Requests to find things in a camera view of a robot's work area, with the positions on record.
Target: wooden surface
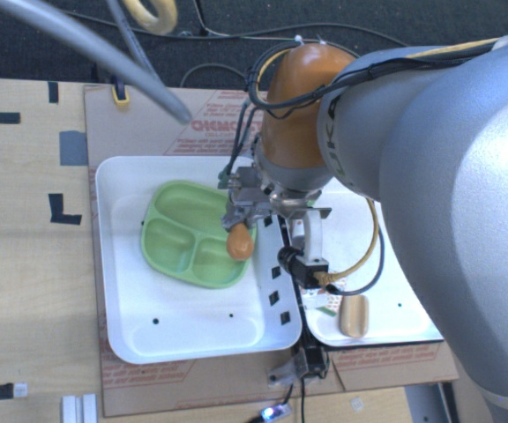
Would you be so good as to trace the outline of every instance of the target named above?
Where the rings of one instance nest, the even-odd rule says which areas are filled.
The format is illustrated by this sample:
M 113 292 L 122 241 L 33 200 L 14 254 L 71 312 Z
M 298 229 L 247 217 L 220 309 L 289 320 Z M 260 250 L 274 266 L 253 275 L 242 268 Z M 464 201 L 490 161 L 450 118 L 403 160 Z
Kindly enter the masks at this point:
M 59 155 L 59 132 L 86 131 L 83 85 L 60 83 L 59 99 L 49 103 L 46 82 L 0 79 L 0 111 L 21 113 L 19 125 L 0 124 L 0 384 L 28 384 L 28 397 L 0 401 L 0 421 L 59 422 L 61 397 L 86 393 L 101 412 L 88 171 L 60 166 Z M 50 193 L 63 194 L 64 213 L 83 215 L 80 226 L 50 223 Z M 291 403 L 284 423 L 301 421 L 300 400 Z M 240 423 L 266 405 L 111 420 Z M 305 420 L 412 421 L 402 388 L 308 397 Z

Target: orange object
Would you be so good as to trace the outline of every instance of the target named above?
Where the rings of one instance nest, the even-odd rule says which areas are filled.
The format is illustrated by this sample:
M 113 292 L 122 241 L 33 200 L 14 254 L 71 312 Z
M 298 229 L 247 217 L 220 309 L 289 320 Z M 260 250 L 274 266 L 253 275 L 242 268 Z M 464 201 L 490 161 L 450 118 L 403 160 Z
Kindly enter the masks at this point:
M 287 52 L 273 77 L 267 101 L 277 103 L 329 85 L 355 57 L 327 44 L 311 43 Z M 325 162 L 317 141 L 320 100 L 279 120 L 264 114 L 262 152 L 281 167 L 319 167 Z M 274 111 L 283 115 L 288 108 Z
M 244 223 L 239 222 L 230 228 L 227 252 L 231 258 L 239 261 L 248 260 L 254 252 L 254 241 Z

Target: cardboard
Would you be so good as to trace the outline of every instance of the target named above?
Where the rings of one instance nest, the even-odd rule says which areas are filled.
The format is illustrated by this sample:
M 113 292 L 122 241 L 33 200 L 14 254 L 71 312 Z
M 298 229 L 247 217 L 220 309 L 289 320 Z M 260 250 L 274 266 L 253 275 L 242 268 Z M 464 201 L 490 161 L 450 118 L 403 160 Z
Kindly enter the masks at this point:
M 173 90 L 193 114 L 182 126 L 130 87 L 131 103 L 116 107 L 109 85 L 85 89 L 93 250 L 100 321 L 101 379 L 106 417 L 174 409 L 281 400 L 287 390 L 268 383 L 268 371 L 291 359 L 289 350 L 201 360 L 132 365 L 118 359 L 107 338 L 101 250 L 94 177 L 117 155 L 228 155 L 236 119 L 246 97 L 240 91 Z M 256 114 L 251 135 L 262 122 Z M 380 389 L 457 378 L 445 342 L 359 347 L 329 353 L 324 379 L 307 385 L 308 395 Z M 299 395 L 295 387 L 293 396 Z

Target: white container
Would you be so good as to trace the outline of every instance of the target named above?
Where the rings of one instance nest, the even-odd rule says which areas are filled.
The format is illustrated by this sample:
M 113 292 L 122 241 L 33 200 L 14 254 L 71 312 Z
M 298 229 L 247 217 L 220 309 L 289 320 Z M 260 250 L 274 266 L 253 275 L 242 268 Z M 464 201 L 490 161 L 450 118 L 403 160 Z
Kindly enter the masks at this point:
M 108 341 L 122 360 L 145 364 L 273 351 L 299 338 L 302 323 L 291 277 L 272 274 L 282 246 L 276 222 L 258 225 L 248 270 L 229 288 L 171 278 L 142 254 L 141 222 L 154 192 L 174 180 L 216 188 L 227 162 L 228 157 L 114 157 L 98 167 Z M 274 301 L 270 296 L 276 292 Z

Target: green plate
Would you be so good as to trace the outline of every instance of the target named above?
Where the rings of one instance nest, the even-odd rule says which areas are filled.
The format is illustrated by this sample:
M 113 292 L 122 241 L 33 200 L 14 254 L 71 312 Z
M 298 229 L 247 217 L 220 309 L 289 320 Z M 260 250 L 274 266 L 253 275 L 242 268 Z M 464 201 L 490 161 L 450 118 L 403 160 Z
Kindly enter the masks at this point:
M 157 271 L 198 286 L 224 288 L 238 282 L 249 261 L 227 253 L 220 225 L 227 193 L 192 182 L 168 182 L 148 207 L 140 240 L 146 261 Z M 256 239 L 256 229 L 250 231 Z

